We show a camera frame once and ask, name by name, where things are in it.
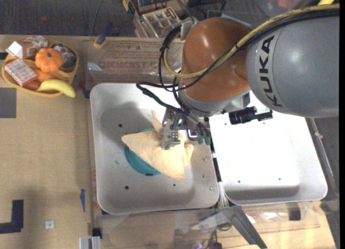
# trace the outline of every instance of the yellow banana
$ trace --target yellow banana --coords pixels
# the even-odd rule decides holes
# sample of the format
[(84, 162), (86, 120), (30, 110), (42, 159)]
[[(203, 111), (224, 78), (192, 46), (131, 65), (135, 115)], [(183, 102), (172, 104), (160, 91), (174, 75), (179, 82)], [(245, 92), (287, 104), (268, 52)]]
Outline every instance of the yellow banana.
[(65, 95), (70, 96), (71, 98), (75, 97), (75, 91), (73, 87), (67, 82), (60, 79), (49, 79), (43, 81), (36, 91), (41, 92), (51, 90), (62, 92)]

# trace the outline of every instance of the beige towel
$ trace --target beige towel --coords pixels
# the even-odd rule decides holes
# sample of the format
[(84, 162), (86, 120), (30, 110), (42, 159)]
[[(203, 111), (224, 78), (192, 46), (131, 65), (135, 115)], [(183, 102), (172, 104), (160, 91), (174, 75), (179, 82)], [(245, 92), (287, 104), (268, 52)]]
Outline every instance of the beige towel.
[(152, 118), (155, 130), (128, 134), (122, 137), (122, 141), (151, 167), (174, 179), (183, 180), (184, 167), (190, 163), (194, 147), (192, 144), (184, 143), (184, 138), (179, 133), (181, 144), (163, 150), (160, 134), (162, 124), (153, 111)]

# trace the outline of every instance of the gray square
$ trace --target gray square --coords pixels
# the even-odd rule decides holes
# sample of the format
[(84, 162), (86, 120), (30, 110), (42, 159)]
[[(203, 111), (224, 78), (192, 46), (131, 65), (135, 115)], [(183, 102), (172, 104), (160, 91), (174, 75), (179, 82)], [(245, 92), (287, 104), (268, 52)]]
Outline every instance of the gray square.
[(0, 88), (0, 118), (17, 117), (17, 89)]

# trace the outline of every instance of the basket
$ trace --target basket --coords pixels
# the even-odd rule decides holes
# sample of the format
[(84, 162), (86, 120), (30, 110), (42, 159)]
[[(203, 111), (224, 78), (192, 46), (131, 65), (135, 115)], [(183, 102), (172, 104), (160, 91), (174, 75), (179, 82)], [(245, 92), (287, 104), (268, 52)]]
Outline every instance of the basket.
[[(52, 47), (52, 45), (55, 45), (55, 44), (63, 44), (65, 47), (67, 47), (75, 55), (76, 60), (75, 60), (75, 65), (73, 66), (73, 70), (72, 71), (64, 72), (62, 70), (58, 70), (57, 72), (51, 73), (57, 79), (63, 80), (65, 82), (71, 84), (73, 79), (74, 79), (75, 73), (76, 73), (76, 71), (78, 69), (78, 65), (79, 65), (79, 55), (78, 55), (78, 53), (73, 48), (71, 48), (70, 46), (68, 46), (68, 45), (66, 45), (66, 44), (64, 44), (64, 43), (62, 43), (60, 41), (56, 41), (56, 40), (53, 40), (53, 39), (50, 39), (50, 38), (47, 38), (47, 37), (45, 37), (45, 39), (47, 39), (47, 41), (48, 41), (48, 47)], [(22, 87), (19, 84), (17, 84), (17, 82), (10, 76), (10, 74), (5, 71), (5, 65), (10, 60), (12, 60), (12, 59), (17, 59), (17, 57), (12, 56), (11, 54), (8, 54), (6, 59), (5, 59), (5, 61), (4, 61), (3, 66), (1, 68), (1, 74), (2, 74), (2, 76), (4, 78), (4, 80), (10, 86), (12, 86), (14, 88), (17, 88), (18, 90), (21, 90), (23, 92), (26, 92), (26, 93), (29, 93), (29, 94), (32, 94), (32, 95), (43, 96), (43, 97), (46, 97), (46, 98), (55, 98), (55, 97), (60, 96), (60, 95), (63, 94), (62, 92), (58, 92), (58, 91), (41, 91), (41, 92), (37, 92), (37, 91), (30, 90), (28, 88)], [(38, 68), (35, 65), (35, 61), (34, 60), (24, 59), (24, 61), (31, 68)]]

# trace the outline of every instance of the gray floor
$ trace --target gray floor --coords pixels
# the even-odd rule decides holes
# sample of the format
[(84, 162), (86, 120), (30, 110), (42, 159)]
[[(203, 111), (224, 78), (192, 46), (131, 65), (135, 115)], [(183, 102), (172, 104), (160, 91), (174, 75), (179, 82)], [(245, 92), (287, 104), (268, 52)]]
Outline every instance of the gray floor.
[[(192, 15), (202, 20), (205, 14), (201, 11), (219, 8), (219, 4), (193, 8)], [(224, 10), (246, 13), (248, 19), (258, 16), (258, 23), (268, 18), (253, 0), (226, 0)], [(121, 36), (134, 36), (134, 27), (126, 15), (122, 0), (0, 0), (0, 34), (95, 36), (108, 22), (121, 28)], [(324, 153), (332, 172), (328, 178), (330, 188), (326, 200), (338, 200), (339, 117), (317, 119), (315, 122), (323, 136)], [(337, 248), (340, 248), (339, 211), (329, 211), (328, 218)]]

